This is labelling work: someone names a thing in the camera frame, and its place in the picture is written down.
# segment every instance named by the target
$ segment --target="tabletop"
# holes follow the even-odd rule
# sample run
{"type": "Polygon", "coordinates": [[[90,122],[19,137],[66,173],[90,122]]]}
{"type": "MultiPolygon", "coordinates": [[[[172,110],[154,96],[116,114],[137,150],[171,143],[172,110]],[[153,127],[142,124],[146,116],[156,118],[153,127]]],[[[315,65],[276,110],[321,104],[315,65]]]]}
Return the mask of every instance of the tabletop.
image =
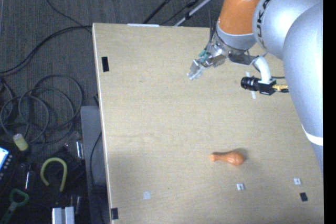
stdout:
{"type": "Polygon", "coordinates": [[[92,30],[111,223],[324,223],[323,178],[290,94],[243,89],[260,74],[229,60],[191,81],[207,28],[92,30]],[[239,166],[210,159],[233,150],[239,166]]]}

